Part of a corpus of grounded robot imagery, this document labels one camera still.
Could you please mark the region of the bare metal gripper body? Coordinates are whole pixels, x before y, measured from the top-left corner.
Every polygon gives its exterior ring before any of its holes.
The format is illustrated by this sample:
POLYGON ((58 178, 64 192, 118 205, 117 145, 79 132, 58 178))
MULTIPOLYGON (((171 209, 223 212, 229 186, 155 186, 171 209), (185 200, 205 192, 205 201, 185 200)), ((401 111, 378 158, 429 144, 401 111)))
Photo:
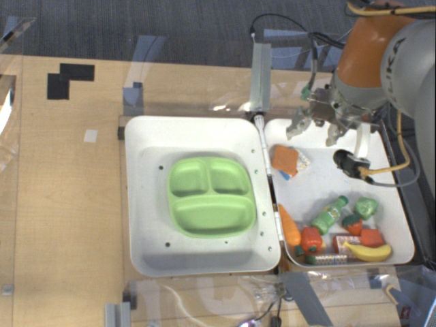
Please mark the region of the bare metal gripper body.
POLYGON ((366 123, 371 129, 378 129, 375 111, 352 104, 339 90, 317 88, 308 97, 309 112, 312 119, 328 121, 340 129, 358 129, 366 123))

